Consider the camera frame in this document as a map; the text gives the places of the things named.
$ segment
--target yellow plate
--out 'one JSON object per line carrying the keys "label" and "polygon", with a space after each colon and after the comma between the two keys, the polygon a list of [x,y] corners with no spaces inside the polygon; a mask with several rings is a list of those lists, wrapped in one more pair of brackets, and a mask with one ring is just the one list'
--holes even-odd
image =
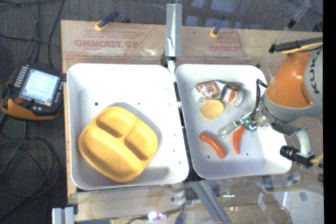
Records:
{"label": "yellow plate", "polygon": [[111,180],[136,179],[157,150],[153,130],[130,111],[111,106],[100,112],[78,140],[84,159]]}

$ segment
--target yellow divided plate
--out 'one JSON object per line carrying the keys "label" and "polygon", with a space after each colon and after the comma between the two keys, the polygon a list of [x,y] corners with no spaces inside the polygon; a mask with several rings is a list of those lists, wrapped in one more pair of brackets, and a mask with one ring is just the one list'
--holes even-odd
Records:
{"label": "yellow divided plate", "polygon": [[84,159],[111,180],[136,179],[157,150],[153,130],[130,111],[111,106],[100,112],[78,140]]}

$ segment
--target toy sausage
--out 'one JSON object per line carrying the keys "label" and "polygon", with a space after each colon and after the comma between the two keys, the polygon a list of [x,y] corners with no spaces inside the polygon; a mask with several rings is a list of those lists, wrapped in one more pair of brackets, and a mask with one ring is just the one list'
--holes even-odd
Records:
{"label": "toy sausage", "polygon": [[215,140],[213,137],[206,133],[201,133],[199,135],[199,138],[205,143],[209,144],[211,147],[213,147],[220,158],[225,158],[226,152],[217,140]]}

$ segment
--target gray carpet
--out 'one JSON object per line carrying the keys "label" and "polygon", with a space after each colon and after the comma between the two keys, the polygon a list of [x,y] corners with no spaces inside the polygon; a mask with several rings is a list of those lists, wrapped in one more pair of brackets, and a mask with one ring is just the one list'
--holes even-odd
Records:
{"label": "gray carpet", "polygon": [[[0,1],[2,1],[0,2],[0,34],[2,35],[0,36],[0,89],[2,90],[12,71],[25,59],[27,40],[34,29],[35,22],[31,14],[22,6],[36,16],[37,5],[29,2],[37,0]],[[8,2],[4,1],[26,4],[21,7],[9,6]],[[165,5],[181,3],[184,25],[212,26],[221,15],[225,15],[223,27],[283,30],[303,1],[305,0],[65,0],[54,31],[52,28],[62,1],[43,2],[38,5],[39,24],[34,38],[49,40],[52,33],[50,37],[52,45],[50,45],[50,57],[48,57],[48,46],[40,43],[36,62],[45,67],[53,66],[61,72],[61,19],[98,21],[112,10],[118,10],[120,13],[116,20],[118,22],[127,17],[132,23],[165,24]],[[323,21],[323,0],[309,1],[312,9],[305,13],[295,30],[322,30],[322,25],[320,28],[316,28],[316,25]],[[45,186],[40,189],[43,191],[48,188],[48,185],[52,185],[46,194],[20,198],[0,187],[0,216],[19,204],[2,217],[0,223],[51,223],[51,209],[67,205],[63,113],[54,120],[43,122],[24,123],[17,119],[5,118],[0,132],[6,136],[0,136],[0,142],[23,137],[36,139],[46,142],[55,153],[51,174]],[[27,150],[36,154],[35,159],[39,161],[42,170],[46,171],[50,164],[46,150],[37,145],[30,145]],[[10,152],[8,148],[0,150],[0,169]],[[44,177],[37,170],[36,164],[27,160],[27,156],[21,153],[11,163],[10,170],[0,170],[0,183],[17,191],[28,191],[36,187]]]}

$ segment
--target plastic tray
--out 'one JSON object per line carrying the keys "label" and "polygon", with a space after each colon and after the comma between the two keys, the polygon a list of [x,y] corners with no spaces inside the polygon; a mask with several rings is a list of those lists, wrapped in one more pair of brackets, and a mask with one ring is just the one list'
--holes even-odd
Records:
{"label": "plastic tray", "polygon": [[[241,137],[240,154],[234,151],[232,135],[219,140],[227,152],[223,159],[198,137],[203,131],[216,137],[215,134],[226,124],[251,112],[255,106],[257,78],[266,82],[264,74],[253,66],[185,64],[176,69],[192,163],[202,178],[270,175],[285,173],[291,168],[291,161],[280,156],[280,148],[286,145],[284,135],[271,127],[245,131]],[[209,121],[199,112],[204,102],[196,103],[191,91],[197,84],[211,80],[243,83],[244,99],[239,107],[225,104],[224,112]]]}
{"label": "plastic tray", "polygon": [[[189,166],[171,74],[157,65],[79,63],[67,74],[71,176],[83,190],[183,181]],[[159,145],[151,162],[134,181],[116,183],[91,167],[78,150],[84,127],[104,108],[122,106],[146,122]]]}

